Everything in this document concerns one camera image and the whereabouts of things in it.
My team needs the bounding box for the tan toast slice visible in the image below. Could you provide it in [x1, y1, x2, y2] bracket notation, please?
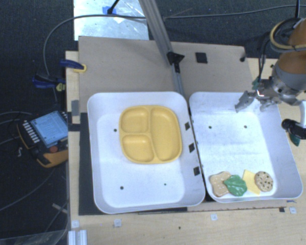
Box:
[209, 171, 233, 198]

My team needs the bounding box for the yellow cheese slice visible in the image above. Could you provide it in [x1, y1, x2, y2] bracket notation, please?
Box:
[242, 169, 262, 196]

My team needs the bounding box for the yellow divided plate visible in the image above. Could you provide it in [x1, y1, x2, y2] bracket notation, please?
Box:
[118, 105, 183, 165]

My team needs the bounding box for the green lettuce leaf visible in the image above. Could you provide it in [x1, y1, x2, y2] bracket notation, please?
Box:
[223, 174, 248, 197]

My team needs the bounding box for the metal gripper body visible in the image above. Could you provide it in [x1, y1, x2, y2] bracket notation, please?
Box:
[253, 78, 306, 107]

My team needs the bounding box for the white plastic tray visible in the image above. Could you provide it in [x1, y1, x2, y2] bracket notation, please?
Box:
[87, 91, 207, 215]
[189, 91, 304, 204]

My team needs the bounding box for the brown cardboard board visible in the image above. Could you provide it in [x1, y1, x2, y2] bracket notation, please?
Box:
[78, 35, 288, 213]

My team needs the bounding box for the black cylinder on white bracket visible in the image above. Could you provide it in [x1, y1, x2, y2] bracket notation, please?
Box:
[281, 100, 306, 143]

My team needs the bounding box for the brown chocolate chip biscuit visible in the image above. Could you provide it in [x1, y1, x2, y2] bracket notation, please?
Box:
[253, 170, 274, 192]

